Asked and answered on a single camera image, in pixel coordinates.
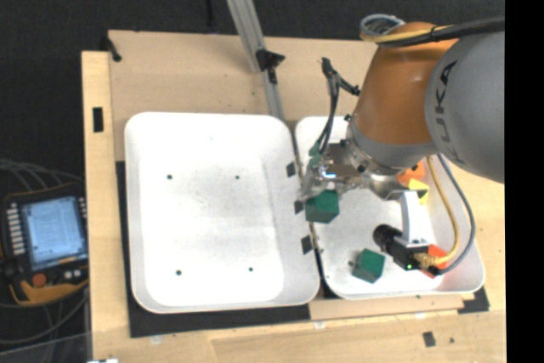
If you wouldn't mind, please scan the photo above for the green cube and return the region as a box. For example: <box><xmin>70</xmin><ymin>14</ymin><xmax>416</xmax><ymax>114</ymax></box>
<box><xmin>351</xmin><ymin>248</ymin><xmax>386</xmax><ymax>285</ymax></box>
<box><xmin>304</xmin><ymin>189</ymin><xmax>342</xmax><ymax>224</ymax></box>

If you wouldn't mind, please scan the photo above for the white plastic tray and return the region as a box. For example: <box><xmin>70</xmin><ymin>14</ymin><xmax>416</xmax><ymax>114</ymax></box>
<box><xmin>123</xmin><ymin>111</ymin><xmax>321</xmax><ymax>315</ymax></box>
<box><xmin>294</xmin><ymin>116</ymin><xmax>486</xmax><ymax>301</ymax></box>

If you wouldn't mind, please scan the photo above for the black cylinder on white bracket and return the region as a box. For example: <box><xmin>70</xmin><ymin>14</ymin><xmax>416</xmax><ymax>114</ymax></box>
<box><xmin>372</xmin><ymin>190</ymin><xmax>439</xmax><ymax>271</ymax></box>

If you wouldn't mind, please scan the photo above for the yellow cube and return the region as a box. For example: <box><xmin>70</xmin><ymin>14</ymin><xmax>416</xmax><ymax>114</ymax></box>
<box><xmin>406</xmin><ymin>178</ymin><xmax>430</xmax><ymax>206</ymax></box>

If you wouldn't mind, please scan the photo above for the pale wood board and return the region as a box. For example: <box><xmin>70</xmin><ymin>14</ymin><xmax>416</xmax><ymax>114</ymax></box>
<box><xmin>107</xmin><ymin>29</ymin><xmax>506</xmax><ymax>322</ymax></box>

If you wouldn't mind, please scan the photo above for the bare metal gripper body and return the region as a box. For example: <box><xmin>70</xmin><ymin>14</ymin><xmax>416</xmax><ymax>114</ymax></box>
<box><xmin>313</xmin><ymin>142</ymin><xmax>403</xmax><ymax>201</ymax></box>

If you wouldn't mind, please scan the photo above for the orange cube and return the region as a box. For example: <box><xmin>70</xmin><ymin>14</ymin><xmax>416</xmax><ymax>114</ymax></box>
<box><xmin>397</xmin><ymin>161</ymin><xmax>427</xmax><ymax>186</ymax></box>

